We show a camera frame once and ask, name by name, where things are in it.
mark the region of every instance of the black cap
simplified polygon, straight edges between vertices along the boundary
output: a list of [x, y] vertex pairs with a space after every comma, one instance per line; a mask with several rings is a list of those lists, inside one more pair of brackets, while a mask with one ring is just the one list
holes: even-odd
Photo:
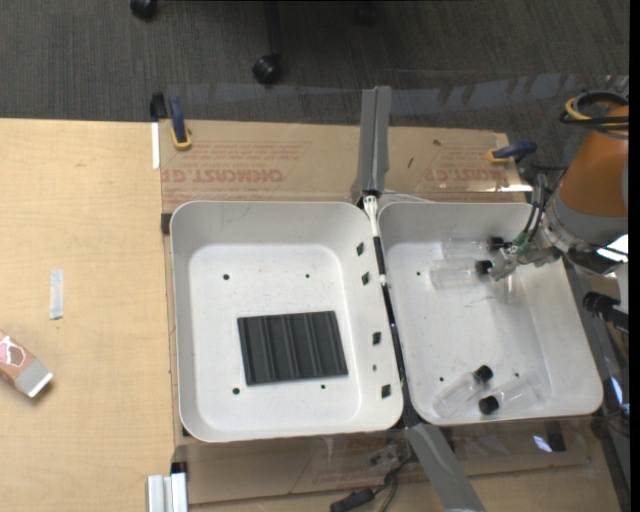
[[491, 414], [500, 408], [500, 404], [495, 396], [489, 395], [478, 402], [478, 407], [480, 407], [482, 414]]
[[483, 364], [473, 373], [480, 379], [480, 382], [483, 383], [487, 382], [491, 377], [493, 377], [493, 371], [486, 364]]
[[504, 238], [499, 236], [490, 236], [487, 238], [487, 249], [490, 251], [497, 251], [505, 246]]
[[476, 261], [476, 272], [478, 274], [487, 274], [491, 267], [493, 267], [491, 260]]

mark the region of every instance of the white plastic tray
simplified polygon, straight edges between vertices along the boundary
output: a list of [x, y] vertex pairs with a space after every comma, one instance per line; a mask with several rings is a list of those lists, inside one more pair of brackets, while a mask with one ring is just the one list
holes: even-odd
[[[379, 215], [393, 308], [409, 390], [423, 419], [440, 425], [590, 414], [602, 383], [561, 260], [517, 269], [516, 296], [500, 302], [491, 280], [437, 289], [431, 262], [451, 236], [513, 239], [525, 204], [393, 203]], [[450, 418], [433, 409], [438, 393], [461, 373], [487, 364], [490, 384], [535, 372], [544, 396], [523, 407], [482, 415], [477, 399]]]
[[[402, 392], [361, 210], [347, 203], [192, 202], [173, 214], [171, 239], [180, 415], [194, 437], [328, 435], [385, 430], [398, 421]], [[315, 311], [335, 311], [348, 375], [247, 385], [237, 319]], [[390, 394], [383, 397], [385, 386]]]

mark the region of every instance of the clear plastic vial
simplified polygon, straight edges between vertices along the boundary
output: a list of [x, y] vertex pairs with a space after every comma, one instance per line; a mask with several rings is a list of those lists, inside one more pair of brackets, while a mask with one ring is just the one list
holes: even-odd
[[493, 371], [487, 365], [482, 365], [475, 372], [461, 375], [436, 396], [434, 410], [443, 418], [451, 417], [485, 389], [491, 377]]
[[497, 236], [451, 237], [442, 242], [442, 255], [445, 259], [486, 259], [491, 251], [497, 251], [504, 246], [504, 240]]
[[429, 278], [436, 288], [455, 288], [477, 283], [478, 276], [486, 274], [493, 264], [489, 260], [473, 258], [436, 260], [429, 268]]
[[543, 400], [542, 379], [537, 373], [530, 373], [497, 387], [491, 395], [478, 402], [478, 407], [482, 414], [492, 414], [498, 409], [521, 408], [541, 403]]

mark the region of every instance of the wooden table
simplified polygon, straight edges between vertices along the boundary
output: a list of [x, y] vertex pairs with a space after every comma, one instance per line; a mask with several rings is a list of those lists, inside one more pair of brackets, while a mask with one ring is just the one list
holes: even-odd
[[[160, 178], [145, 123], [0, 119], [0, 326], [54, 373], [0, 385], [0, 510], [143, 511], [173, 453]], [[64, 270], [64, 317], [49, 273]], [[472, 479], [488, 510], [618, 510], [602, 450], [586, 467]], [[199, 507], [328, 510], [343, 492]], [[389, 510], [441, 510], [429, 483]], [[375, 510], [374, 505], [362, 512]]]

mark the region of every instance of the black wheel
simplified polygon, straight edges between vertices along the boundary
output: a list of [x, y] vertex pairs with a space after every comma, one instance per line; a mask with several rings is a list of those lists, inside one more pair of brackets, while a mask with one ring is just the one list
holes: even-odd
[[148, 20], [156, 13], [158, 0], [131, 0], [129, 7], [138, 18]]
[[358, 2], [353, 19], [360, 25], [373, 25], [376, 22], [376, 6], [373, 2]]
[[272, 84], [280, 78], [280, 59], [273, 55], [263, 55], [253, 65], [253, 76], [261, 84]]

